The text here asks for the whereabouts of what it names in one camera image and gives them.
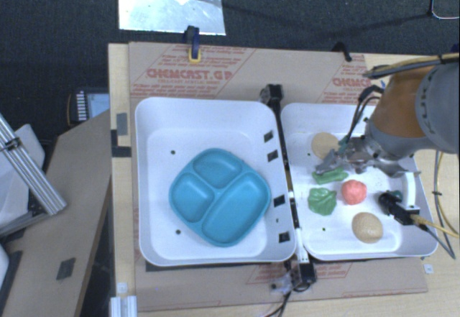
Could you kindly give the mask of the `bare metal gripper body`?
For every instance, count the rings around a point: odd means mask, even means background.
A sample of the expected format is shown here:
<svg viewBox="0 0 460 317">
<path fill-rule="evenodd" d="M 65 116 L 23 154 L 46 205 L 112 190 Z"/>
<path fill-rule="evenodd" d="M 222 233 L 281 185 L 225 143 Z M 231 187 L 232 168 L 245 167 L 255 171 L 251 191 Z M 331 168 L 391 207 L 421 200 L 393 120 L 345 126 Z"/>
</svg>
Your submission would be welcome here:
<svg viewBox="0 0 460 317">
<path fill-rule="evenodd" d="M 368 167 L 381 170 L 387 176 L 408 172 L 400 161 L 420 149 L 420 138 L 396 136 L 359 136 L 339 141 L 339 157 L 349 163 L 356 173 Z"/>
</svg>

